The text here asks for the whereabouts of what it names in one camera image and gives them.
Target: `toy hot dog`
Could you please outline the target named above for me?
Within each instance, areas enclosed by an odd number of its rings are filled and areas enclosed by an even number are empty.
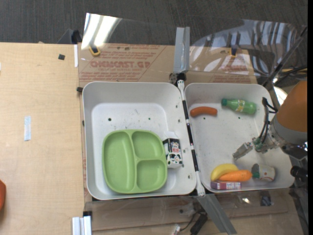
[[[216,115],[217,109],[208,106],[200,106],[190,111],[190,116],[192,117],[196,117],[201,114]]]

